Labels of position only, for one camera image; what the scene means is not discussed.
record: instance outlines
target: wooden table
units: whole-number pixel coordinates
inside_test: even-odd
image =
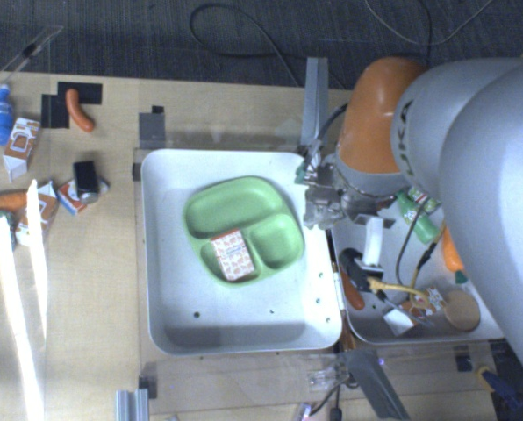
[[[72,178],[72,163],[82,160],[93,160],[98,173],[111,184],[97,204],[78,216],[62,207],[57,212],[46,245],[47,341],[42,339],[37,317],[29,253],[24,246],[14,253],[28,329],[33,332],[45,419],[111,420],[116,390],[135,390],[146,365],[141,355],[158,354],[146,345],[142,311],[140,316],[144,296],[139,279],[144,272],[138,267],[132,176],[139,113],[150,112],[153,105],[164,107],[168,146],[292,150],[300,130],[304,94],[302,89],[277,87],[23,73],[11,83],[15,116],[39,120],[41,94],[55,95],[58,81],[103,84],[102,104],[84,106],[96,120],[96,130],[88,134],[72,123],[68,130],[44,129],[28,174],[12,184],[4,171],[0,147],[0,190],[25,189],[32,179],[53,180],[57,187]],[[331,91],[330,105],[348,97],[349,92]],[[334,127],[332,138],[338,129]],[[413,419],[495,419],[491,398],[472,373],[457,373],[451,353],[435,351],[384,352],[391,356],[387,373]],[[476,362],[491,358],[485,346],[471,351]],[[168,356],[158,360],[160,369],[167,367],[165,372],[174,382],[191,386],[190,377],[199,379],[201,370],[207,369],[205,363],[215,367],[228,358],[203,362],[197,358],[192,369]],[[294,380],[306,386],[305,376]],[[261,393],[271,386],[262,378],[258,383]],[[213,409],[214,403],[207,407],[181,387],[177,403],[186,411],[180,411],[178,417],[181,421],[289,421],[295,403],[300,402],[291,389],[292,396],[283,397],[288,403],[263,407],[233,403],[226,408],[226,400],[235,401],[235,396],[228,395],[234,391],[232,387],[212,388],[205,400],[219,401],[219,406],[205,412],[201,409]],[[320,397],[321,393],[313,395],[314,400]],[[344,419],[375,419],[360,390],[344,391],[344,398]],[[151,402],[152,412],[157,413],[151,419],[160,421],[175,414],[166,404]],[[327,410],[323,410],[316,419],[326,416]],[[0,287],[0,421],[21,419],[25,419],[21,377]]]

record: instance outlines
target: green divided tray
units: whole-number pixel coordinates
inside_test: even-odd
[[[183,208],[183,225],[211,275],[232,286],[284,270],[304,251],[303,234],[289,206],[272,184],[258,177],[237,178],[197,192]],[[211,239],[234,229],[240,229],[255,271],[229,282],[219,268]]]

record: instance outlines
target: green bottle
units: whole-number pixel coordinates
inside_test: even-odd
[[[408,225],[411,225],[413,219],[418,213],[419,206],[408,198],[402,190],[396,194],[396,200],[398,201],[398,207],[400,208],[402,217]],[[431,223],[431,220],[424,211],[419,215],[413,231],[418,236],[418,239],[425,244],[432,241],[439,234],[439,229]]]

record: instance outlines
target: cardboard box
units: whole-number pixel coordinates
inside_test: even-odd
[[[59,201],[53,189],[53,182],[50,181],[48,184],[39,187],[38,196],[39,213],[41,214],[41,232],[45,237],[59,207]],[[19,220],[18,227],[16,228],[16,240],[20,245],[30,245],[30,230],[26,214]]]
[[[445,308],[447,303],[439,293],[439,290],[434,286],[429,287],[425,290],[427,297],[429,298],[429,305],[425,309],[417,308],[413,305],[412,300],[404,301],[400,304],[400,308],[410,312],[416,318],[426,318],[432,316],[434,313],[441,311]],[[402,335],[404,332],[409,331],[418,323],[405,314],[398,310],[391,310],[384,315],[384,321],[392,329],[392,332],[397,337]]]
[[[220,270],[227,281],[238,281],[255,271],[242,233],[235,229],[211,239]]]
[[[4,150],[4,167],[10,182],[27,173],[33,149],[37,144],[40,122],[18,118]]]
[[[107,182],[105,182],[102,178],[99,178],[99,181],[101,196],[110,189],[110,186],[108,186]],[[61,204],[72,215],[78,214],[87,207],[86,204],[81,203],[80,199],[78,199],[78,195],[76,194],[76,181],[74,178],[59,187],[57,196],[59,197],[59,201],[61,202]]]

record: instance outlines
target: white sink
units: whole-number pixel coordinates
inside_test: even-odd
[[[183,226],[191,195],[242,176],[270,181],[302,220],[306,188],[294,183],[301,161],[293,153],[175,149],[155,151],[143,161],[149,330],[164,353],[315,350],[338,339],[340,309],[324,232],[303,227],[300,260],[234,287],[209,275]]]

